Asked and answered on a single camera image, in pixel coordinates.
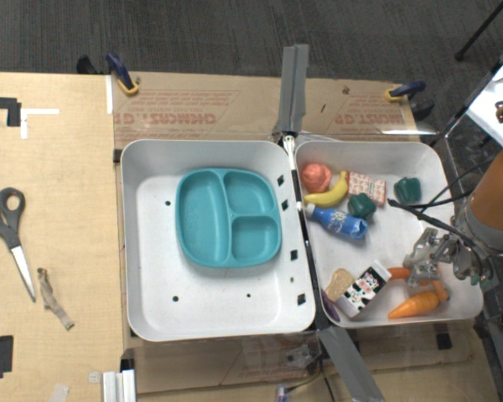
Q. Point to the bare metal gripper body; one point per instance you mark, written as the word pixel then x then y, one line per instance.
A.
pixel 461 258

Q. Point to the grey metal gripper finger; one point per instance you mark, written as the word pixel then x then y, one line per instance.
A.
pixel 423 247
pixel 423 275

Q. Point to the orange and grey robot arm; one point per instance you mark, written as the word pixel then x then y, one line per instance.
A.
pixel 490 199

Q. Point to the small orange carrot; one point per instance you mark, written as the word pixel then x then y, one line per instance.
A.
pixel 398 273

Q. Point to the white plastic tray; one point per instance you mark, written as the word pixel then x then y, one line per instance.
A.
pixel 402 233
pixel 159 266

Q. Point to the large orange carrot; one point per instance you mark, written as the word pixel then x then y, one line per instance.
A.
pixel 417 304

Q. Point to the green bell pepper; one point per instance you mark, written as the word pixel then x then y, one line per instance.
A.
pixel 361 207
pixel 407 191

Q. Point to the white cow print carton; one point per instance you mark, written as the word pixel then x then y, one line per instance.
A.
pixel 362 290

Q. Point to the orange print packet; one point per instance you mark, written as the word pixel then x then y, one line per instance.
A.
pixel 366 186

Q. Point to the tan bread slice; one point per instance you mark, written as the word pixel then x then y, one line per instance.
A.
pixel 338 284

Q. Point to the blue bottle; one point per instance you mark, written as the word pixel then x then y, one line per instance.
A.
pixel 339 221

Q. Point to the purple eggplant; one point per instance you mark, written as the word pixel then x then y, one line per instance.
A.
pixel 331 308

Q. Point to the yellow banana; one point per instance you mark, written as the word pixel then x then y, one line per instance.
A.
pixel 333 195

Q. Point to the blue divided plate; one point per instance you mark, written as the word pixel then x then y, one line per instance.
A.
pixel 205 220

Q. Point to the brown cardboard board red print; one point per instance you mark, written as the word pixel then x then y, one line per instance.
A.
pixel 218 107

